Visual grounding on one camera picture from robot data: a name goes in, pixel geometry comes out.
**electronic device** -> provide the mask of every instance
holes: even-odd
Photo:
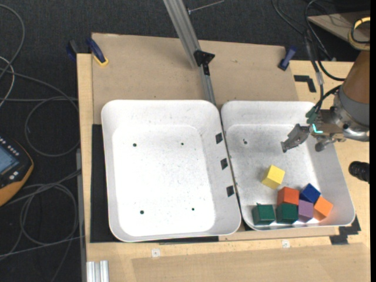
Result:
[[[0,206],[21,189],[33,168],[33,160],[26,150],[0,132]]]

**clamp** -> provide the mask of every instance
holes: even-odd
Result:
[[[108,64],[108,59],[104,56],[102,50],[100,50],[99,46],[97,43],[92,39],[92,38],[87,38],[86,39],[86,44],[89,47],[89,52],[93,53],[94,59],[97,61],[99,66],[105,67]],[[77,43],[75,40],[70,40],[66,46],[66,52],[68,54],[68,57],[76,62],[77,58],[76,55],[77,53],[80,53],[80,50],[77,46]]]

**yellow cube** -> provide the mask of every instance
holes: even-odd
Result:
[[[270,165],[270,167],[265,171],[263,180],[261,182],[272,189],[276,189],[282,184],[283,177],[284,170],[275,165]]]

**black mat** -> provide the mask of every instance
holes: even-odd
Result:
[[[103,150],[102,125],[92,126],[92,183],[90,242],[119,241],[111,232],[108,220],[105,153]],[[158,243],[197,243],[218,241],[217,236],[166,239]]]

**blue cube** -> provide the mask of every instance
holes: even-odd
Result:
[[[318,191],[311,184],[308,184],[300,192],[299,199],[305,200],[306,202],[310,202],[314,204],[318,200],[320,195],[321,195],[320,191]]]

